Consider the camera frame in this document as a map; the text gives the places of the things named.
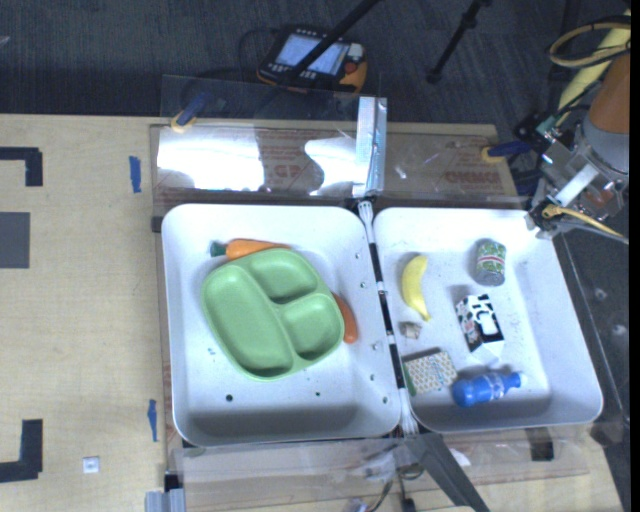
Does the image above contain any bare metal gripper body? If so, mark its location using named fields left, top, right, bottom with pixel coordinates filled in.
left=538, top=143, right=629, bottom=232

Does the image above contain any green and white can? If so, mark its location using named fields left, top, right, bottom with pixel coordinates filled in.
left=473, top=239, right=508, bottom=288

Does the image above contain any white plastic tray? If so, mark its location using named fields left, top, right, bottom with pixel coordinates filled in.
left=160, top=202, right=404, bottom=448
left=372, top=206, right=605, bottom=435

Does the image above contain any black and white carton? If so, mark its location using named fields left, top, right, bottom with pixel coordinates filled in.
left=454, top=293, right=506, bottom=354

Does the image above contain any yellow banana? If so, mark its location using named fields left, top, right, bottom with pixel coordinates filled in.
left=400, top=253, right=433, bottom=323

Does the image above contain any blue bottle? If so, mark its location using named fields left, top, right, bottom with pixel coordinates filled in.
left=451, top=370, right=529, bottom=409

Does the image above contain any thin black and white rod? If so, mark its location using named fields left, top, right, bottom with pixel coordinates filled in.
left=356, top=199, right=417, bottom=435

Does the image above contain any orange sausage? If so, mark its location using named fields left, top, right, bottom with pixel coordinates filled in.
left=331, top=291, right=360, bottom=346

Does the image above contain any orange carrot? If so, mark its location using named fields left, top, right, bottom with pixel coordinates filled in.
left=209, top=238, right=293, bottom=262

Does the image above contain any green divided plate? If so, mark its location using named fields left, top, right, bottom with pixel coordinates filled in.
left=200, top=248, right=347, bottom=383

